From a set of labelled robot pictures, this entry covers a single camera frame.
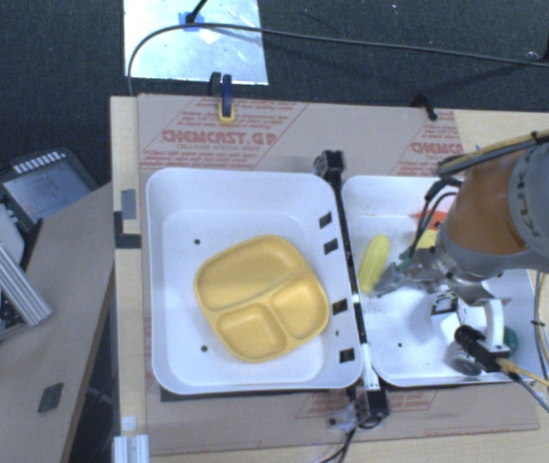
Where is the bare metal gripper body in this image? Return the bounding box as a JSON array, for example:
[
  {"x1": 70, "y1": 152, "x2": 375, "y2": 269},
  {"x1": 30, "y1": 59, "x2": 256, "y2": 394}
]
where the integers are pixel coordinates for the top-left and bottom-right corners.
[{"x1": 398, "y1": 248, "x2": 491, "y2": 306}]

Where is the yellow corn cob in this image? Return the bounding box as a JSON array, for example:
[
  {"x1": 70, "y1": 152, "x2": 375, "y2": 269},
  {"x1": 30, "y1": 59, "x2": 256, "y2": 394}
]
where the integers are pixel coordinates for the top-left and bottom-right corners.
[{"x1": 357, "y1": 233, "x2": 392, "y2": 294}]

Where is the thin black and white rod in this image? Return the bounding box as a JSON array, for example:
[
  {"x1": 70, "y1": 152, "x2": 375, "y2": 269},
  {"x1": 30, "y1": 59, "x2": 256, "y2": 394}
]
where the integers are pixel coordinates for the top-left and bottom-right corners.
[{"x1": 329, "y1": 169, "x2": 380, "y2": 391}]

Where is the orange carrot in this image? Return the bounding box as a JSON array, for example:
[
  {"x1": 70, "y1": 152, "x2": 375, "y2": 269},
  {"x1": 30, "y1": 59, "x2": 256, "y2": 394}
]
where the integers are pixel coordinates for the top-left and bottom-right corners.
[{"x1": 416, "y1": 208, "x2": 450, "y2": 227}]

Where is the white plastic tray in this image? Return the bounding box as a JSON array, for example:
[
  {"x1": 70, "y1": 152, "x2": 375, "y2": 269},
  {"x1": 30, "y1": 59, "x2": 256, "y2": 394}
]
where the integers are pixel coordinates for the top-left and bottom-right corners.
[
  {"x1": 341, "y1": 175, "x2": 549, "y2": 389},
  {"x1": 145, "y1": 166, "x2": 366, "y2": 396}
]

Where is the small silver can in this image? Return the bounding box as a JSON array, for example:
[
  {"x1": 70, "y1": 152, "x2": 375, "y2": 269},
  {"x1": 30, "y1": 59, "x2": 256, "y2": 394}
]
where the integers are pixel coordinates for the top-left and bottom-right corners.
[{"x1": 446, "y1": 342, "x2": 482, "y2": 376}]

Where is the yellow divided plate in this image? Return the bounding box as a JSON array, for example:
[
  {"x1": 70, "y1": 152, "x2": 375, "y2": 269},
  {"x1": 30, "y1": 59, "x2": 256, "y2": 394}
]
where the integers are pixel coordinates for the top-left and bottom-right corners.
[{"x1": 193, "y1": 234, "x2": 331, "y2": 364}]

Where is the brown cardboard board red print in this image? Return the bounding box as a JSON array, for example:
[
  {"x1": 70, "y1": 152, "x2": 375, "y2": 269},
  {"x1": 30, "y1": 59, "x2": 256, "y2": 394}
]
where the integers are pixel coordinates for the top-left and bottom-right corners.
[{"x1": 136, "y1": 94, "x2": 541, "y2": 456}]

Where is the black cylinder on white bracket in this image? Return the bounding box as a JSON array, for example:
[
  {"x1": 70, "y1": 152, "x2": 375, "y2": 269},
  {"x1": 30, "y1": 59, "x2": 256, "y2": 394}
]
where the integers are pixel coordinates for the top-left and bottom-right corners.
[{"x1": 453, "y1": 297, "x2": 514, "y2": 373}]

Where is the black block with thin wires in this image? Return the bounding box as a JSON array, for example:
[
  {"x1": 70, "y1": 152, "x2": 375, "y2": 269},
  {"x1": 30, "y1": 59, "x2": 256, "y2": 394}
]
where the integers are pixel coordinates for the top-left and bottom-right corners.
[
  {"x1": 353, "y1": 386, "x2": 392, "y2": 429},
  {"x1": 314, "y1": 150, "x2": 346, "y2": 178}
]

